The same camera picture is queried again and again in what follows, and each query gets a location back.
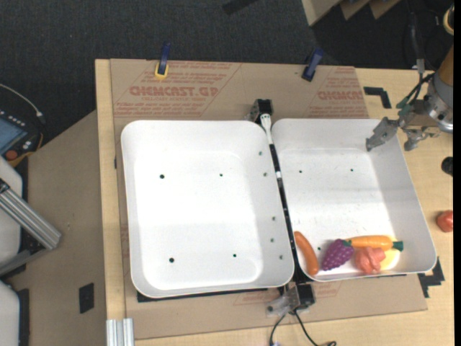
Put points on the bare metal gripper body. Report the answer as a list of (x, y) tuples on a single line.
[(434, 115)]

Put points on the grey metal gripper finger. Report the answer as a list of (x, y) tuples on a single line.
[(381, 132), (412, 140)]

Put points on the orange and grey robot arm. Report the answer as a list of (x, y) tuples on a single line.
[(446, 74)]

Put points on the white plastic tray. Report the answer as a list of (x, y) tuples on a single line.
[(342, 200), (201, 207)]

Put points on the red toy food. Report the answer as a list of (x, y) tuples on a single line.
[(446, 221)]

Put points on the orange carrot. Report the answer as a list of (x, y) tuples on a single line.
[(371, 242)]

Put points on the thin black and white rod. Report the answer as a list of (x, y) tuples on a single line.
[(278, 171)]

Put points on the yellow banana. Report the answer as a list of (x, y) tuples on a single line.
[(392, 260)]

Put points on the pink toy meat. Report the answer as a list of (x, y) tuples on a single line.
[(368, 261)]

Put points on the purple grapes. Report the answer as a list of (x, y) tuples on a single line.
[(335, 256)]

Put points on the orange sausage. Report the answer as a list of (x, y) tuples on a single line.
[(307, 253)]

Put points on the brown cardboard board red print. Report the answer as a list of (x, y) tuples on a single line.
[(216, 96)]

